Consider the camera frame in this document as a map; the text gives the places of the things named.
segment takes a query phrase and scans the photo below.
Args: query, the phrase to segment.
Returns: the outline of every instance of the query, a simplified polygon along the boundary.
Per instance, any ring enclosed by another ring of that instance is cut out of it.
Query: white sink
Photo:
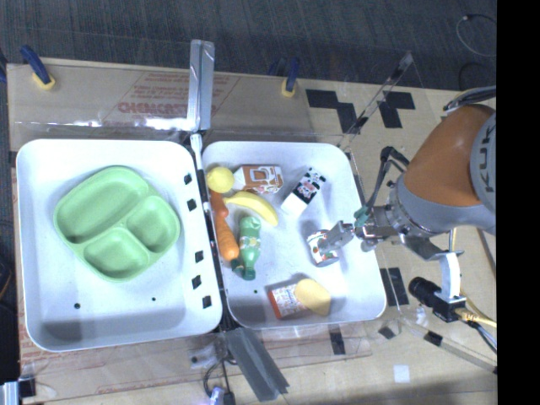
[[[316,324],[375,319],[386,308],[386,293],[375,252],[363,252],[359,239],[339,250],[340,260],[317,267],[306,238],[317,230],[329,230],[337,221],[354,221],[361,207],[353,172],[344,152],[326,143],[217,142],[202,154],[205,170],[221,165],[235,171],[241,165],[277,165],[283,172],[283,187],[264,197],[276,208],[277,227],[262,223],[261,255],[255,263],[256,277],[244,280],[222,260],[223,280],[231,315],[253,329],[300,327]],[[326,178],[319,193],[304,212],[296,217],[281,208],[309,167]],[[228,204],[227,221],[238,237],[246,208]],[[304,311],[299,316],[278,319],[267,292],[272,288],[311,278],[332,296],[330,312],[319,316]]]
[[[71,188],[111,165],[137,171],[181,221],[172,248],[123,283],[93,273],[52,221],[55,206]],[[182,146],[38,139],[18,153],[17,182],[24,311],[38,346],[59,352],[141,343],[204,334],[218,325],[223,308],[196,171]]]

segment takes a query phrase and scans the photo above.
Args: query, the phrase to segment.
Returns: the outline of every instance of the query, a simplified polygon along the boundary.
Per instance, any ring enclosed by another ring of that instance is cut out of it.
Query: lemon
[[[230,191],[235,183],[233,172],[224,166],[216,166],[206,174],[208,187],[217,193]]]

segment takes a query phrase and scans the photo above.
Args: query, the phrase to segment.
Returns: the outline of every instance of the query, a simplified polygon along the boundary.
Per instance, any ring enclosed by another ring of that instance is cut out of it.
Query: blue clamp
[[[23,45],[20,48],[20,53],[32,67],[32,70],[34,71],[34,73],[32,73],[32,78],[37,82],[38,86],[44,90],[52,89],[56,81],[47,72],[45,65],[35,51],[28,45]]]
[[[294,93],[294,84],[298,78],[298,72],[300,71],[300,60],[298,57],[293,57],[290,59],[290,70],[289,76],[287,77],[287,82],[285,83],[285,90]]]
[[[8,59],[3,55],[0,48],[0,83],[8,82]]]

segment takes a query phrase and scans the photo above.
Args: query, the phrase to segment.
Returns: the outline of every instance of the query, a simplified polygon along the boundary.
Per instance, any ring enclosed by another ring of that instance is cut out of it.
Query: carrot
[[[240,248],[236,243],[235,235],[225,220],[229,215],[229,210],[225,206],[221,194],[212,190],[210,190],[210,205],[214,212],[219,253],[225,261],[232,261],[240,255]]]
[[[210,189],[210,205],[216,216],[221,216],[223,219],[229,216],[229,209],[225,206],[223,196],[212,189]]]

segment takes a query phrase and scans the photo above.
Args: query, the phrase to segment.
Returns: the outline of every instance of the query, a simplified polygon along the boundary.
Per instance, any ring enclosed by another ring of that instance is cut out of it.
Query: green bottle
[[[255,278],[255,261],[261,255],[261,220],[246,216],[240,221],[240,255],[244,262],[245,280]]]

